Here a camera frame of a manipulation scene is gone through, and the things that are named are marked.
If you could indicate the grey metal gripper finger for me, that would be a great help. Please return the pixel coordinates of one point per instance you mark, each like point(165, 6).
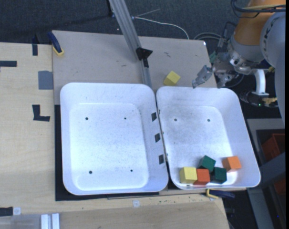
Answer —
point(203, 75)
point(224, 80)

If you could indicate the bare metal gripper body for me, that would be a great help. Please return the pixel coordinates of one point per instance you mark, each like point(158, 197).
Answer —
point(230, 64)

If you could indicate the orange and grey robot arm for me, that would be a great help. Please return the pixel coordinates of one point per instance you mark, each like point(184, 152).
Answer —
point(254, 25)

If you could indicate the yellow cube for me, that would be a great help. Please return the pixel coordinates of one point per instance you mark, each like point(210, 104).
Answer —
point(188, 175)
point(172, 78)

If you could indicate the white plastic tray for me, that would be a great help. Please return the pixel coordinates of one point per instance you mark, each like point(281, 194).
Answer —
point(108, 139)
point(197, 135)

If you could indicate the light orange cube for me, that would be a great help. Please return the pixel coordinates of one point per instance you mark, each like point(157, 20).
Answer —
point(232, 163)

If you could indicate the green cube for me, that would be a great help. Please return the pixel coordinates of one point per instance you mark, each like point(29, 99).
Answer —
point(219, 174)
point(207, 162)

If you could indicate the dark orange cube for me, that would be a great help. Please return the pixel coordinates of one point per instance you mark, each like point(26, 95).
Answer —
point(202, 176)

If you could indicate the black cylinder on white bracket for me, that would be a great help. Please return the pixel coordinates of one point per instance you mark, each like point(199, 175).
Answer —
point(260, 80)

